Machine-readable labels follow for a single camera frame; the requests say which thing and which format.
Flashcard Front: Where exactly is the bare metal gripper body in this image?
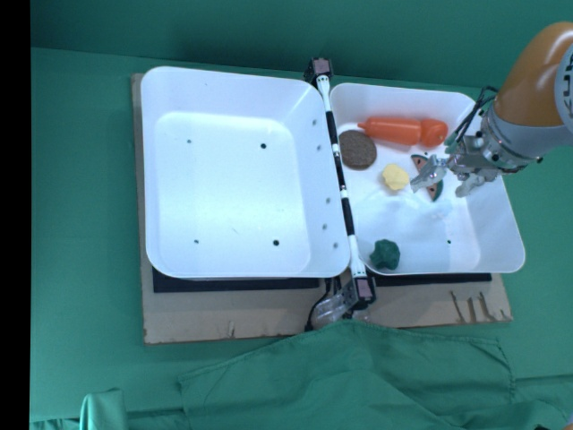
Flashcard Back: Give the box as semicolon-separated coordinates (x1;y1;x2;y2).
446;134;512;183

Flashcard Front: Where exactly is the red watermelon slice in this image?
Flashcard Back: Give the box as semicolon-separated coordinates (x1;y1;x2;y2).
410;152;445;203

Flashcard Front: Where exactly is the yellow lumpy toy food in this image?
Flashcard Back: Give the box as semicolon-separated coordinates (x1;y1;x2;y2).
381;163;411;192

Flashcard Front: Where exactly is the orange rounded toy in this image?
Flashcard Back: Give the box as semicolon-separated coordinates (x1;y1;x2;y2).
419;118;449;149

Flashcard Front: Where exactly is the orange squeeze bottle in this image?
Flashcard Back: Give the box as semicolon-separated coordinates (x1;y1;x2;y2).
356;116;424;145

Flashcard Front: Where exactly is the white plastic tray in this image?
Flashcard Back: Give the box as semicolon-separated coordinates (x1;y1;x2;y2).
329;82;526;276
140;65;352;281

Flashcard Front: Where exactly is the brown round biscuit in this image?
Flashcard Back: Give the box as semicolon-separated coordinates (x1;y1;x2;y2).
338;129;377;170

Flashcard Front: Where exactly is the black and white thin rod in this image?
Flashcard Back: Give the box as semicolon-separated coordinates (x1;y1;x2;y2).
315;75;369;282

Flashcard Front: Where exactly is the green broccoli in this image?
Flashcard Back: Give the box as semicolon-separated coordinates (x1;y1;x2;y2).
369;238;402;271

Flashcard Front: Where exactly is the brown cardboard board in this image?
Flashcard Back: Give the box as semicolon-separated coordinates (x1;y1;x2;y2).
131;73;513;347

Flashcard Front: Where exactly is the pale green cloth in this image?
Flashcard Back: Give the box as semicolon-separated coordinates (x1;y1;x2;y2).
79;387;129;430

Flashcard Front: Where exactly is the black block with wires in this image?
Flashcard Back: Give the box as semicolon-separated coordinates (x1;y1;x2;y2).
350;276;378;307
304;57;336;83

